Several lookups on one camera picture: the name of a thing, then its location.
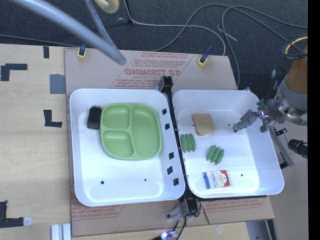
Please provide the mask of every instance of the white tray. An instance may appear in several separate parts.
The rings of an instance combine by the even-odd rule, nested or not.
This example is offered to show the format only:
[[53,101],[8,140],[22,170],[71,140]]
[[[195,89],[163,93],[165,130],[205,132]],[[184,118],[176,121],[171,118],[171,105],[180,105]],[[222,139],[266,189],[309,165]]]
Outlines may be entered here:
[[[233,125],[249,110],[257,111],[256,95],[246,90],[179,90],[173,96],[179,135],[193,134],[195,152],[183,153],[190,190],[200,198],[233,198],[275,195],[284,187],[283,175],[270,133],[260,132],[262,121],[233,131]],[[215,131],[199,136],[194,113],[209,113]],[[224,149],[218,165],[207,161],[210,146]],[[228,170],[231,186],[207,189],[204,174]]]
[[[157,112],[162,131],[160,154],[147,160],[121,160],[104,151],[100,131],[87,128],[89,110],[94,105],[103,108],[114,103],[143,104]],[[78,89],[70,96],[70,117],[74,188],[81,203],[95,207],[176,200],[182,196],[186,186],[168,101],[162,93]]]

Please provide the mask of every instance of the light wood surface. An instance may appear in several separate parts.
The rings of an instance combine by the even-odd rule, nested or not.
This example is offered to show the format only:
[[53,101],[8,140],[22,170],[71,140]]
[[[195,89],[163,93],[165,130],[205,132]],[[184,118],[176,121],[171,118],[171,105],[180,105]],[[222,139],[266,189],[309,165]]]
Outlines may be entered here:
[[[0,228],[0,240],[50,239],[50,226],[71,222],[66,95],[50,94],[50,75],[65,74],[64,48],[0,45],[0,65],[28,64],[0,81],[0,202],[8,200],[7,218],[31,217],[32,225]],[[62,128],[46,127],[43,110]],[[159,230],[74,239],[139,239],[157,237]],[[245,222],[190,226],[180,238],[188,240],[248,240]]]

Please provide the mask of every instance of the green plate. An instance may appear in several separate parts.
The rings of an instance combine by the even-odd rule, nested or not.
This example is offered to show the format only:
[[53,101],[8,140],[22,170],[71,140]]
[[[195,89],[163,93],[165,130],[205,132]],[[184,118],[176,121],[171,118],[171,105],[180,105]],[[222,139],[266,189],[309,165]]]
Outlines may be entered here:
[[114,103],[101,113],[100,133],[105,152],[116,159],[145,160],[162,149],[158,114],[149,106]]

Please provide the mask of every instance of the cardboard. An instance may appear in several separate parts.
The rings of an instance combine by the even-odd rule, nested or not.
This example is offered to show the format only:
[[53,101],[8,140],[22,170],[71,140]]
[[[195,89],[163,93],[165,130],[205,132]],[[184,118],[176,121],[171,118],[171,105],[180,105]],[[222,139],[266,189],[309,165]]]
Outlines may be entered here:
[[[70,129],[69,98],[81,88],[156,89],[161,76],[172,76],[173,94],[178,90],[236,90],[237,85],[227,56],[210,55],[205,65],[197,64],[200,54],[121,51],[127,62],[121,66],[100,51],[88,49],[79,59],[76,48],[65,49],[68,152],[71,193],[72,235],[87,236],[118,232],[172,229],[175,221],[166,212],[178,200],[138,204],[87,207],[75,196]],[[199,217],[187,227],[274,218],[268,197],[212,200],[201,202]]]

